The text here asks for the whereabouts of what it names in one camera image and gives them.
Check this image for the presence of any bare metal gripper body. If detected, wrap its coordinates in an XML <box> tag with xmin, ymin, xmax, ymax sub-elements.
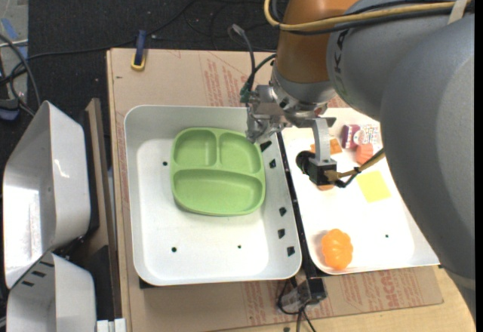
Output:
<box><xmin>246</xmin><ymin>84</ymin><xmax>328</xmax><ymax>128</ymax></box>

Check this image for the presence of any orange toy food slice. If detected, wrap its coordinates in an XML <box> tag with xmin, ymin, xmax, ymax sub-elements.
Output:
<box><xmin>309</xmin><ymin>137</ymin><xmax>343</xmax><ymax>155</ymax></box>

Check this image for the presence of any green divided plate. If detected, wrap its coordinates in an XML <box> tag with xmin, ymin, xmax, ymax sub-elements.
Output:
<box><xmin>170</xmin><ymin>127</ymin><xmax>267</xmax><ymax>217</ymax></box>

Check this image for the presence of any purple and white carton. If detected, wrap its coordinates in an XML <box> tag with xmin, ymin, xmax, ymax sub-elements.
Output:
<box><xmin>341</xmin><ymin>124</ymin><xmax>361</xmax><ymax>150</ymax></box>

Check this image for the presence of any pink-orange toy food piece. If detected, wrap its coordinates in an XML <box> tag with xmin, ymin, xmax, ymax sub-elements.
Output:
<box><xmin>355</xmin><ymin>143</ymin><xmax>375</xmax><ymax>166</ymax></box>

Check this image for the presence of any white colourful printed packet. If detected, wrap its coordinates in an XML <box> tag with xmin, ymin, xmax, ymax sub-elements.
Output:
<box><xmin>358</xmin><ymin>124</ymin><xmax>381</xmax><ymax>146</ymax></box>

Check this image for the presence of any brown cardboard board, red print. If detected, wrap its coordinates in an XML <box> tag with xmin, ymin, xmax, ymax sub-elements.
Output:
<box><xmin>106</xmin><ymin>48</ymin><xmax>445</xmax><ymax>332</ymax></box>

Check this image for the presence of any yellow flat square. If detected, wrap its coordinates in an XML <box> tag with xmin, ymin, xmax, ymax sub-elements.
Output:
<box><xmin>355</xmin><ymin>171</ymin><xmax>392</xmax><ymax>204</ymax></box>

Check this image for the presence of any orange toy pumpkin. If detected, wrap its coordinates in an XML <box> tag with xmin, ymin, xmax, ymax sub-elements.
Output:
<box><xmin>321</xmin><ymin>229</ymin><xmax>355</xmax><ymax>272</ymax></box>

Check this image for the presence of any black block with thin wires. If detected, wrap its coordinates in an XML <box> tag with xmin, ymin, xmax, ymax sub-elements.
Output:
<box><xmin>278</xmin><ymin>276</ymin><xmax>328</xmax><ymax>315</ymax></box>

